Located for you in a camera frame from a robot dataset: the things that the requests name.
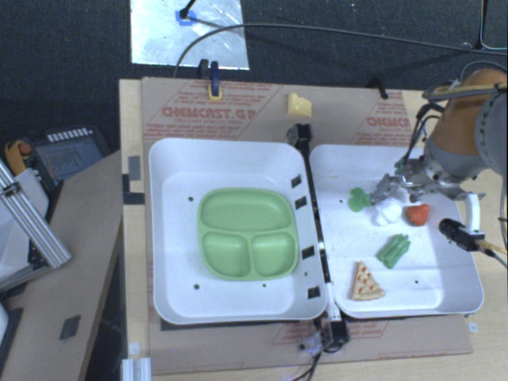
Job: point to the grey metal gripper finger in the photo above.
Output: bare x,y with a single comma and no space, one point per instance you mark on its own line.
384,189
415,197

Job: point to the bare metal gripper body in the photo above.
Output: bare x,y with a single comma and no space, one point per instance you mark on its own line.
430,181

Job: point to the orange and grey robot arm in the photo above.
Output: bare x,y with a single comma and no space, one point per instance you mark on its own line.
462,121

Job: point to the red strawberry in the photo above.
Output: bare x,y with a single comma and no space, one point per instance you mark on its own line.
417,214

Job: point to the white cauliflower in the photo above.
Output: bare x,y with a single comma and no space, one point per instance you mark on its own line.
386,213

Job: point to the green broccoli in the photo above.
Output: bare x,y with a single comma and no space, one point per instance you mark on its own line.
358,201

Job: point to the green bean bundle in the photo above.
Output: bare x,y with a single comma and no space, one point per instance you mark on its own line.
393,250

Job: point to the thin black and white rod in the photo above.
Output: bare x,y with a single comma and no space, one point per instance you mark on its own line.
316,212

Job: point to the white plastic tray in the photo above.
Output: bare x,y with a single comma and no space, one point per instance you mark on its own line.
432,276
178,228

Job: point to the pizza slice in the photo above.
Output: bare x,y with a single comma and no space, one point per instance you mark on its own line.
365,286

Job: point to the yellow cheese wedge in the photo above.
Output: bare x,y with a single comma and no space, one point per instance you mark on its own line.
298,105

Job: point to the green divided plate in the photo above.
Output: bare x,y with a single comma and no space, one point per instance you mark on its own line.
246,212

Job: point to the brown cardboard board red print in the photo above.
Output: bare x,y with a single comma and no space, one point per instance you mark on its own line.
246,109

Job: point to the black cylinder on white bracket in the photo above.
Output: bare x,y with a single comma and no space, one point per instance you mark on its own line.
460,232

